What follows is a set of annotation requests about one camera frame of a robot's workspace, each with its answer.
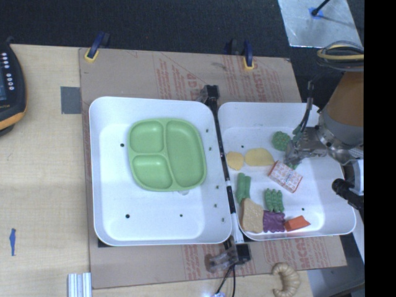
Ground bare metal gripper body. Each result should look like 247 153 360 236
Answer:
295 127 365 167

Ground green broccoli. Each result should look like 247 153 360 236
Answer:
271 130 293 152

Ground orange and white packet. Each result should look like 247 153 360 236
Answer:
267 160 304 194

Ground yellow potato crisp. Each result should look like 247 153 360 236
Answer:
244 147 275 168

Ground white plastic tray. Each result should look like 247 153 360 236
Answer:
88 96 234 248
217 101 357 243

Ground green pea pods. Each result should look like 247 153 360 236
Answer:
263 187 285 214

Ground round yellow biscuit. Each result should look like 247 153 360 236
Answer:
226 151 246 171

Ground green beans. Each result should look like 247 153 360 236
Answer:
235 172 252 205

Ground orange carrot piece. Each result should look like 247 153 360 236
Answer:
283 215 312 233

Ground thin black and white rod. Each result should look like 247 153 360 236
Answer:
207 97 245 245

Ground purple biscuit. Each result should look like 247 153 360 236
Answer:
262 210 286 234

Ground tan bread slice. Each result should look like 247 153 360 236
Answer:
239 197 265 235

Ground green divided plate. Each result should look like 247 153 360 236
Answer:
127 117 208 193

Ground tan croissant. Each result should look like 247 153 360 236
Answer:
271 262 301 297

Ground brown cardboard board red print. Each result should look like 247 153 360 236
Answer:
78 47 348 290

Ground black cylinder on white bracket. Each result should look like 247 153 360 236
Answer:
331 158 365 212

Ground black block with thin wires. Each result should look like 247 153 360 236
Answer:
204 242 252 273
197 84 221 105

